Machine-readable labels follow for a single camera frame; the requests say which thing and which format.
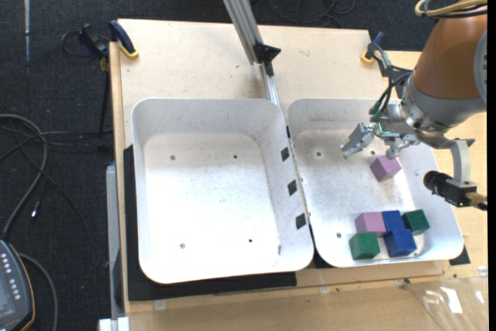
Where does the white plastic tray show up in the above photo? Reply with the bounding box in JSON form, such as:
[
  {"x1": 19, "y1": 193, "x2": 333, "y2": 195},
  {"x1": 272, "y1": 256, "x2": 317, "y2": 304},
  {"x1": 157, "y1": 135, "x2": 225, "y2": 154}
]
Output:
[
  {"x1": 130, "y1": 97, "x2": 315, "y2": 284},
  {"x1": 286, "y1": 98, "x2": 465, "y2": 268}
]

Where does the blue cube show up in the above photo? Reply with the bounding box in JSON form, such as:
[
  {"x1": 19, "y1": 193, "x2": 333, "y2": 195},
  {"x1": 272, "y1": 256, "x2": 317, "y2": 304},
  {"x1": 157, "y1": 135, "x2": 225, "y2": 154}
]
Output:
[
  {"x1": 383, "y1": 229, "x2": 419, "y2": 259},
  {"x1": 381, "y1": 209, "x2": 406, "y2": 233}
]

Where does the pale wood board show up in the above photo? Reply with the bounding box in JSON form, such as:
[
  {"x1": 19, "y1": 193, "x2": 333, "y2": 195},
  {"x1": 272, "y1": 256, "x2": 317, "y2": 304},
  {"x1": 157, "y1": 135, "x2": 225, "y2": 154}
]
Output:
[{"x1": 115, "y1": 18, "x2": 446, "y2": 290}]

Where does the green cube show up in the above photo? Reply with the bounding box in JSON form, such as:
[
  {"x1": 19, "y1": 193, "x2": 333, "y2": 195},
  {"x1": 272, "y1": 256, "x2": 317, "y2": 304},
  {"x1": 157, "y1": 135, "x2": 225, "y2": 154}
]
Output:
[
  {"x1": 348, "y1": 231, "x2": 381, "y2": 261},
  {"x1": 401, "y1": 209, "x2": 430, "y2": 234}
]

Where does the purple cube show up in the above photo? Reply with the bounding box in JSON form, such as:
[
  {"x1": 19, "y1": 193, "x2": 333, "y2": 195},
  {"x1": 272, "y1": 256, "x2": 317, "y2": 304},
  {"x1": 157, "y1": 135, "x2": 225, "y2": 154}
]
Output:
[
  {"x1": 369, "y1": 154, "x2": 402, "y2": 183},
  {"x1": 354, "y1": 211, "x2": 388, "y2": 238}
]

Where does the black cylinder on white bracket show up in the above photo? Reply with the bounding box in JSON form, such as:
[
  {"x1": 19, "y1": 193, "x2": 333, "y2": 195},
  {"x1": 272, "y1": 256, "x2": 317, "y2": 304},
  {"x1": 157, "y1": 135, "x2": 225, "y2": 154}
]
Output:
[{"x1": 422, "y1": 138, "x2": 479, "y2": 208}]

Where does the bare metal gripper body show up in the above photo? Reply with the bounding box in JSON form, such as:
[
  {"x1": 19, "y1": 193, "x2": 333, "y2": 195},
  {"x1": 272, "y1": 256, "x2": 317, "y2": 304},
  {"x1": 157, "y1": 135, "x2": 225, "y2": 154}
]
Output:
[{"x1": 373, "y1": 102, "x2": 447, "y2": 147}]

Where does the thin black and white rod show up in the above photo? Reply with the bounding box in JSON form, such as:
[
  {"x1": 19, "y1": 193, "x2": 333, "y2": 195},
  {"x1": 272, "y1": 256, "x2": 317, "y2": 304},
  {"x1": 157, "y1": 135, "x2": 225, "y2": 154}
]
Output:
[{"x1": 284, "y1": 121, "x2": 312, "y2": 232}]

